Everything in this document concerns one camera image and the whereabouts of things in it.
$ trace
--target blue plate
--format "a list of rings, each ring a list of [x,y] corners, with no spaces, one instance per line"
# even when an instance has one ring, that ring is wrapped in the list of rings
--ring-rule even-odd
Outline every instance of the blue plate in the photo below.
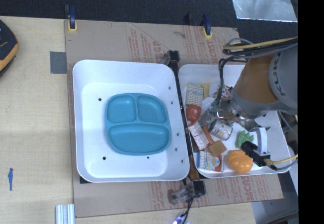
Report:
[[[156,154],[171,142],[168,112],[153,95],[125,93],[111,97],[106,105],[105,125],[109,144],[122,154]]]

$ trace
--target wooden tabletop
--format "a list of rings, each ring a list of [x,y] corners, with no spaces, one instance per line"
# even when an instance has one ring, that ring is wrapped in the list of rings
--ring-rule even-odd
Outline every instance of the wooden tabletop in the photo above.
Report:
[[[65,52],[64,20],[0,20],[19,41],[14,62],[0,77],[0,223],[52,224],[55,206],[73,203],[67,76],[50,72],[50,52]],[[78,218],[75,223],[169,224],[179,213]],[[192,208],[187,221],[255,223],[250,203]]]

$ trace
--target cardboard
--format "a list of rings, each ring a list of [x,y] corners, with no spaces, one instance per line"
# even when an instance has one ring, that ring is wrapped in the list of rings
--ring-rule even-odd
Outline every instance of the cardboard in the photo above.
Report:
[[[185,64],[218,64],[225,58],[222,47],[239,37],[234,28],[212,27],[212,38],[199,26],[159,25],[105,21],[78,21],[76,32],[65,40],[72,147],[75,215],[91,217],[144,211],[186,208],[172,205],[168,192],[183,187],[182,181],[87,183],[76,168],[72,70],[84,59],[159,63],[167,50],[178,50],[179,67]],[[277,174],[204,179],[206,194],[193,207],[253,202],[283,198]]]

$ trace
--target tape measure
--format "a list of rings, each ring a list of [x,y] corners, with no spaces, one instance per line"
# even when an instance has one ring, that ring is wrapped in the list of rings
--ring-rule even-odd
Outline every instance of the tape measure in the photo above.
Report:
[[[0,76],[12,64],[19,42],[10,29],[0,20]]]

